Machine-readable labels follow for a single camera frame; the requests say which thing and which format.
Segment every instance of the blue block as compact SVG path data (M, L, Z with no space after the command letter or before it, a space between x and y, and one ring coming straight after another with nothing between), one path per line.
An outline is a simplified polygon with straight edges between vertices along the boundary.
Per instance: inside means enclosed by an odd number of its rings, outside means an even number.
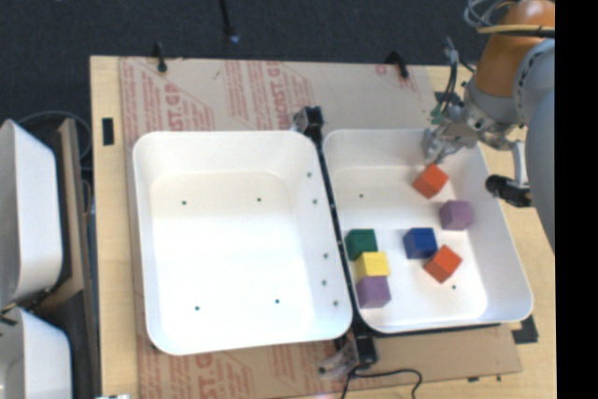
M438 250L432 228L411 228L403 236L403 243L410 260L430 258Z

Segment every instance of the block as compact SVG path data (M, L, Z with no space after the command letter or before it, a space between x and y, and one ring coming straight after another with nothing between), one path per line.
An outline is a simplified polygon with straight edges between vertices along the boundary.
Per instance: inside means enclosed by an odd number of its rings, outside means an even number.
M384 251L366 251L359 255L355 261L355 274L357 279L366 276L390 276L388 258Z
M385 276L368 276L355 284L359 307L370 309L383 307L391 301L391 289Z
M345 250L351 261L355 261L364 251L377 251L374 230L351 230L345 236Z
M474 211L468 201L449 200L440 208L444 230L462 231L474 222Z
M432 228L411 228L403 236L403 244L409 260L430 258L438 251L436 235Z
M436 281L444 283L461 264L462 258L447 245L440 247L433 258L423 266Z
M439 193L447 181L447 175L437 164L429 164L413 181L413 188L426 198L432 198Z

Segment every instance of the toy block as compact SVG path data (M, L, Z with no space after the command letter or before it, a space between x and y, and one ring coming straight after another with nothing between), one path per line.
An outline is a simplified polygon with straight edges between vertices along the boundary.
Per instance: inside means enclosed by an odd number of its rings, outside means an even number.
M391 289L385 276L367 276L355 285L359 307L383 307L391 301Z
M444 283L455 272L462 258L447 245L443 245L434 257L425 265L425 269L436 281Z
M432 198L440 190L443 189L449 175L447 175L442 169L436 164L429 164L413 182L413 188L423 194L426 198Z
M432 228L411 228L403 236L403 244L409 260L430 258L438 250Z
M355 261L357 279L366 276L390 276L388 258L384 251L365 251Z
M345 249L351 261L355 261L364 251L377 251L374 230L351 230L345 237Z
M467 201L449 200L440 208L440 222L444 230L461 231L474 222L474 211Z

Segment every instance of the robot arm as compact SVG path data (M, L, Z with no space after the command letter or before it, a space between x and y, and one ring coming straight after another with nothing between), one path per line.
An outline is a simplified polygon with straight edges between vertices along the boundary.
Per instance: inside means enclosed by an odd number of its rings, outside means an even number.
M478 15L476 7L484 3L491 6ZM504 9L501 19L492 23L491 16ZM427 130L422 142L426 162L441 163L478 141L511 150L520 173L515 186L529 180L532 202L555 250L555 5L549 0L469 0L464 17L481 34L491 36L465 86L463 101L436 111L433 123L438 126ZM454 64L456 52L451 55ZM518 125L528 127L524 153L518 142L507 138Z

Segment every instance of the wooden table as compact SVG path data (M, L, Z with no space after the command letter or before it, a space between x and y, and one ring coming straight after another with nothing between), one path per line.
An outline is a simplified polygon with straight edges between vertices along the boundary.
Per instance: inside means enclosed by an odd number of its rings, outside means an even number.
M426 69L433 88L444 90L448 68L429 66ZM468 78L464 70L460 76L461 80ZM136 398L135 311L118 57L91 58L91 92L102 394L126 392ZM101 134L104 118L114 121L112 145L105 145ZM486 148L484 153L492 173L513 176L508 153ZM424 383L418 389L419 399L556 397L555 258L534 209L508 205L503 208L534 293L534 320L539 341L518 346L521 373L506 375L500 380L486 377L475 382L463 379ZM410 386L394 387L377 390L375 397L408 397L409 391ZM356 391L349 397L373 395L369 391Z

